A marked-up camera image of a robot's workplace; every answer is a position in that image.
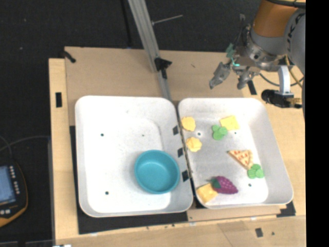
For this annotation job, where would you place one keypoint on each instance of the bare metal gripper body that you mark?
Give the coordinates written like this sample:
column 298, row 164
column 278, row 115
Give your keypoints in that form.
column 255, row 56

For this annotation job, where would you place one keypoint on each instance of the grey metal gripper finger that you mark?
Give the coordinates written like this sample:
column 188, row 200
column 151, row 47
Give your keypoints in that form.
column 220, row 73
column 245, row 80

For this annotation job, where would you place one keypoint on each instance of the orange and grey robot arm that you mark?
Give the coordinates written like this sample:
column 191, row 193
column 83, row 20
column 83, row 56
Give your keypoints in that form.
column 270, row 14

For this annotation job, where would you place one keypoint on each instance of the yellow square cheese slice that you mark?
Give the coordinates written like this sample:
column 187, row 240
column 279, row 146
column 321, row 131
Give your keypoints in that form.
column 229, row 122

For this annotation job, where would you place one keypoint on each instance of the green broccoli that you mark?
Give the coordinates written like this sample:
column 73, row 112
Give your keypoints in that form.
column 255, row 171
column 219, row 132

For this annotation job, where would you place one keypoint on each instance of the yellow biscuit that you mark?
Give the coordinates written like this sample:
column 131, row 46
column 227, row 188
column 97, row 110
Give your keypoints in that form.
column 188, row 124
column 193, row 144

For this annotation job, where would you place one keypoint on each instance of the orange pizza slice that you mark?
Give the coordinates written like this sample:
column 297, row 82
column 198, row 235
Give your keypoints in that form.
column 241, row 157

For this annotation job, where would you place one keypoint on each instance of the white plastic tray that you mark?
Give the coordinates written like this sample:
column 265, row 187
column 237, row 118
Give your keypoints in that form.
column 218, row 161
column 115, row 150

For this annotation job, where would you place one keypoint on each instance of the pale wood board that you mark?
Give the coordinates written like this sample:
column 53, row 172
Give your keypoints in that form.
column 115, row 73

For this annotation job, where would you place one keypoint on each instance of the purple grapes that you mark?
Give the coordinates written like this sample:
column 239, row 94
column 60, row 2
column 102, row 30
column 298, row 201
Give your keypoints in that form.
column 226, row 185

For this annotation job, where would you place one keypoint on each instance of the teal bowl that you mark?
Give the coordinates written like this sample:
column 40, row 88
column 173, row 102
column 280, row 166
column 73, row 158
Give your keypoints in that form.
column 156, row 172

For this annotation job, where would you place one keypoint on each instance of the yellow cheese wedge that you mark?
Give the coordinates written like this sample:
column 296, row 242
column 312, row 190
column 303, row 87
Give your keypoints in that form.
column 206, row 193

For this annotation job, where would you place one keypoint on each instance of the black cylinder on white bracket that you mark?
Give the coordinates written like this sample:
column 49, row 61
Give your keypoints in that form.
column 276, row 98

